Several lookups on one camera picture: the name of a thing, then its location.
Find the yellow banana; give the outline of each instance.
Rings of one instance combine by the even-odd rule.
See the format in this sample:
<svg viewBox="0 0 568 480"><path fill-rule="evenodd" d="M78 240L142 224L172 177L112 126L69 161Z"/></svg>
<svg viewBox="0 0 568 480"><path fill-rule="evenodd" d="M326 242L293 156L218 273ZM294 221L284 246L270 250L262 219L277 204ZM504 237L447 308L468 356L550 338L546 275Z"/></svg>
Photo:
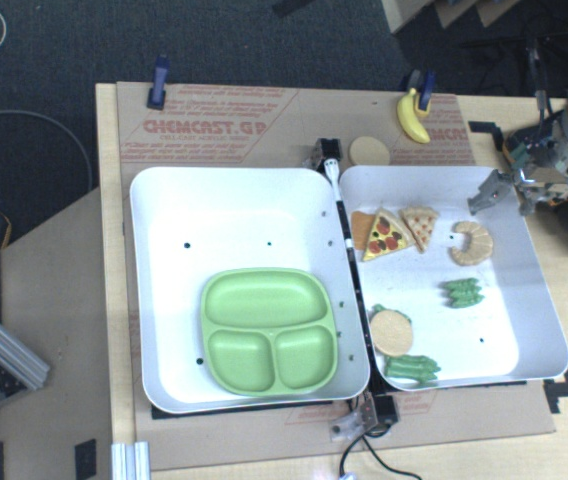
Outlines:
<svg viewBox="0 0 568 480"><path fill-rule="evenodd" d="M402 129L411 139L420 144L426 144L431 141L431 137L428 135L424 125L417 118L415 106L418 98L419 94L415 88L411 88L402 96L397 102L397 117L400 120Z"/></svg>

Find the pizza slice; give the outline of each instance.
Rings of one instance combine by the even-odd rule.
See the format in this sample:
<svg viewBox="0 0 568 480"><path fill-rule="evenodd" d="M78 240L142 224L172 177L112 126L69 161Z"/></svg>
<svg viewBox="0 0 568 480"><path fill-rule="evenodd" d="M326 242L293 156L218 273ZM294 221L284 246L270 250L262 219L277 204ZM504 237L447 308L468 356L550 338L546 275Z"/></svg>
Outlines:
<svg viewBox="0 0 568 480"><path fill-rule="evenodd" d="M375 214L362 261L400 251L413 244L415 244L415 239L402 221L392 212L381 208Z"/></svg>
<svg viewBox="0 0 568 480"><path fill-rule="evenodd" d="M400 210L400 216L415 238L420 252L426 251L440 214L429 206L410 206Z"/></svg>

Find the white tray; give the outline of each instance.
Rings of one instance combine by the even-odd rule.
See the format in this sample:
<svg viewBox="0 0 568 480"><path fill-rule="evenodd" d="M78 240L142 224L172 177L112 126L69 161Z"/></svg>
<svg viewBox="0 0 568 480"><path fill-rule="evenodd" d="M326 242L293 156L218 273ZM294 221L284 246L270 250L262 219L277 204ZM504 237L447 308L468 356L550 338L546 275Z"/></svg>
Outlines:
<svg viewBox="0 0 568 480"><path fill-rule="evenodd" d="M407 315L414 332L409 354L429 356L441 367L437 380L423 385L385 377L398 389L553 378L568 367L568 346L515 191L475 216L468 210L467 199L491 170L357 166L340 180L349 217L379 207L399 216L413 205L440 213L423 254L411 247L367 262L357 254L366 308L381 304ZM450 257L450 247L463 247L465 237L453 232L462 220L480 223L494 239L493 256L477 266L462 267ZM468 308L448 307L441 284L467 277L479 279L485 299ZM384 363L377 353L382 375Z"/></svg>
<svg viewBox="0 0 568 480"><path fill-rule="evenodd" d="M364 390L370 376L364 333L333 192L323 176L308 169L153 167L136 176L130 194L142 378L156 407L191 413L347 399ZM202 288L219 272L251 267L301 269L326 288L338 364L319 390L240 396L221 388L202 363Z"/></svg>

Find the blue clamp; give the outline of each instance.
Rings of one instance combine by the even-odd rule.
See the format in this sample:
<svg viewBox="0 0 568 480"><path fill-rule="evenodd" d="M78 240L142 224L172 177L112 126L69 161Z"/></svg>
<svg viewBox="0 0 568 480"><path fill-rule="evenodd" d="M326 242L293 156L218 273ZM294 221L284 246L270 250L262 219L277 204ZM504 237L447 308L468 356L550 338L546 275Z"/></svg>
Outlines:
<svg viewBox="0 0 568 480"><path fill-rule="evenodd" d="M158 55L155 60L155 70L153 71L153 87L148 91L148 101L146 106L153 110L164 110L166 100L166 77L168 76L169 62L166 55Z"/></svg>
<svg viewBox="0 0 568 480"><path fill-rule="evenodd" d="M426 111L428 104L431 101L431 95L433 94L433 89L435 88L435 71L427 70L424 75L424 83L419 89L420 98L418 102L418 108L422 111Z"/></svg>

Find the gray carpet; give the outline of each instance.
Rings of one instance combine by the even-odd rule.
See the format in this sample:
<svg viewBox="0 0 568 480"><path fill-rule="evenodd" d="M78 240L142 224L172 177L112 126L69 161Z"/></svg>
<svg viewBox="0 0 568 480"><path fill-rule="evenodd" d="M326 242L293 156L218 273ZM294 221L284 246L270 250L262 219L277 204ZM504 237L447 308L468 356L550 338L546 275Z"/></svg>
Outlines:
<svg viewBox="0 0 568 480"><path fill-rule="evenodd" d="M412 69L431 68L437 91L515 96L534 88L524 43L513 39L568 32L568 0L524 0L488 28L471 10L444 30L429 7L396 35L380 0L315 0L279 16L273 6L282 1L0 0L8 24L0 110L68 127L95 185L94 85L150 81L159 53L171 60L169 82L399 90ZM460 46L468 41L496 42ZM567 96L568 35L548 46L549 92ZM68 134L41 119L0 117L0 208L13 239L86 190Z"/></svg>

